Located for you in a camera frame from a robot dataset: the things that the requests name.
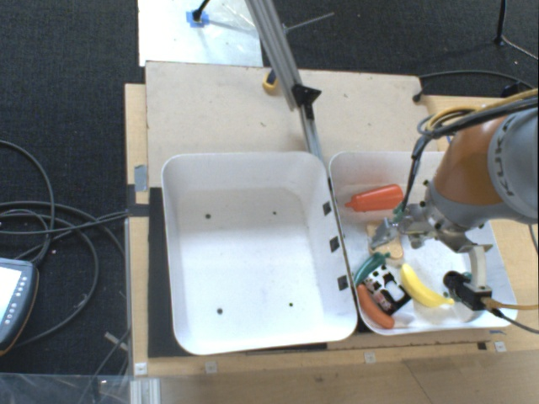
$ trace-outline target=black carpet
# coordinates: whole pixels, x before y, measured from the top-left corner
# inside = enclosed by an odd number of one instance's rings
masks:
[[[300,67],[401,74],[479,69],[537,84],[536,60],[493,43],[500,0],[275,3],[289,26],[336,13],[290,32]],[[539,0],[509,0],[505,33],[534,54],[538,14]],[[95,216],[126,206],[123,86],[144,80],[137,41],[136,0],[0,0],[0,139],[41,162],[57,202]],[[498,96],[510,83],[448,77],[430,82],[427,93]],[[46,200],[40,175],[23,158],[0,149],[0,164],[0,202]],[[111,228],[123,237],[121,223]],[[122,258],[107,237],[88,234],[101,265],[96,295],[57,334],[1,357],[0,371],[92,374],[112,347],[104,334],[124,333]],[[2,237],[0,256],[39,242]],[[92,259],[76,237],[51,249],[21,341],[68,316],[92,283]],[[124,357],[117,352],[103,372],[117,374]]]

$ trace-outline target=yellow banana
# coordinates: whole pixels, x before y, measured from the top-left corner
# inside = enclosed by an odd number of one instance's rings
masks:
[[[412,267],[407,263],[401,267],[401,284],[414,300],[424,306],[435,307],[442,304],[453,305],[455,303],[452,298],[444,298],[442,295],[437,294],[425,286]]]

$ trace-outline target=white tray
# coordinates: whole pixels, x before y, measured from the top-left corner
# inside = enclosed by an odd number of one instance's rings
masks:
[[[357,310],[323,164],[186,154],[162,173],[173,329],[193,354],[325,343]]]
[[[422,182],[432,179],[443,157],[442,152],[426,152],[421,159],[419,175],[410,196],[410,203],[417,203],[424,198],[425,187]],[[357,213],[344,204],[353,194],[390,183],[399,184],[403,191],[408,181],[411,159],[409,152],[343,152],[335,156],[329,171],[334,187],[335,203],[344,235],[344,245],[352,273],[370,256],[366,225],[370,221],[380,221],[391,217],[391,211],[372,211]],[[490,243],[493,248],[487,252],[487,284],[493,289],[493,298],[514,304],[515,294],[511,289],[504,262],[499,254],[492,228],[487,224],[483,229],[467,233],[477,243]],[[442,243],[430,240],[424,247],[413,249],[407,237],[402,237],[404,259],[414,268],[421,280],[431,289],[443,293],[443,277],[449,270],[469,271],[468,256],[456,254]],[[387,266],[396,278],[398,270]],[[504,313],[516,318],[516,311]],[[382,335],[398,335],[414,332],[431,332],[446,329],[493,328],[505,327],[509,323],[485,311],[471,322],[466,322],[472,313],[462,304],[427,308],[415,301],[410,301],[397,311],[393,329],[383,329],[374,323],[361,309],[360,315],[365,324],[374,332]]]

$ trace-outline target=device screen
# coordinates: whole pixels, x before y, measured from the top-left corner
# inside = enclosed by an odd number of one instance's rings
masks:
[[[0,319],[6,314],[9,301],[19,282],[21,272],[0,266]]]

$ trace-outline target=blue tape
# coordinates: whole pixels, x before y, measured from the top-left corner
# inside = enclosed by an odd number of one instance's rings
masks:
[[[187,22],[191,27],[198,27],[198,28],[204,28],[205,25],[208,25],[210,23],[210,17],[208,14],[204,11],[202,11],[202,15],[200,16],[200,21],[197,22],[193,19],[193,12],[194,11],[187,11],[185,13],[185,17],[187,18]]]

